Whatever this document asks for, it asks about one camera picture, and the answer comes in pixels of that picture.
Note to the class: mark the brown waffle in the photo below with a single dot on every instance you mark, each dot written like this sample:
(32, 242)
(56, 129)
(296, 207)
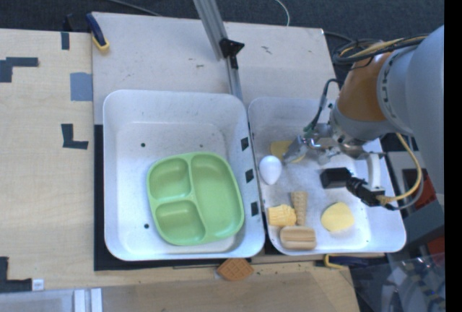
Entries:
(235, 269)

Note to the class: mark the pale flat board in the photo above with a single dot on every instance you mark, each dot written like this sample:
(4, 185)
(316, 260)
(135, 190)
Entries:
(162, 57)

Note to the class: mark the tan hot dog bun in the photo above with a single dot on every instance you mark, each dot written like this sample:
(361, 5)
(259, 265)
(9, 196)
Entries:
(297, 237)

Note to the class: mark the white egg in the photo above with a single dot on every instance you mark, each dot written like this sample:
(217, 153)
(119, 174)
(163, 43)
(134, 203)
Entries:
(270, 169)

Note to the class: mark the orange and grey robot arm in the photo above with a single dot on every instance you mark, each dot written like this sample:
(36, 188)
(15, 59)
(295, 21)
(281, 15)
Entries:
(408, 86)

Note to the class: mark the black rectangular block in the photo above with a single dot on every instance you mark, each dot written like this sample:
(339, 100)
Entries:
(334, 177)

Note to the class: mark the tan ice cream cone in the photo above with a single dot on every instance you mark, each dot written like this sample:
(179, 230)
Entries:
(299, 204)

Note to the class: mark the green divided plate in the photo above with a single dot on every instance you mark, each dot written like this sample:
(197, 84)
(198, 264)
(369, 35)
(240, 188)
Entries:
(213, 187)

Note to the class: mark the yellow corn cob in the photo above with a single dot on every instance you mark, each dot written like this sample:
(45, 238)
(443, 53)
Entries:
(281, 216)

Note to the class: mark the black cylinder on white bracket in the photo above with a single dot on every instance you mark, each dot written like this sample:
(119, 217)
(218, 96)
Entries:
(371, 191)

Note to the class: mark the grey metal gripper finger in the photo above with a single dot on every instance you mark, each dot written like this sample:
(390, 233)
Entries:
(294, 151)

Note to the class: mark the white plastic tray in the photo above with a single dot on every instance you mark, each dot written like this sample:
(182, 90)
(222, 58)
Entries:
(310, 184)
(180, 130)

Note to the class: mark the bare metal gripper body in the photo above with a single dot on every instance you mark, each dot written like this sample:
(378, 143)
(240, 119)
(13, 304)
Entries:
(335, 144)

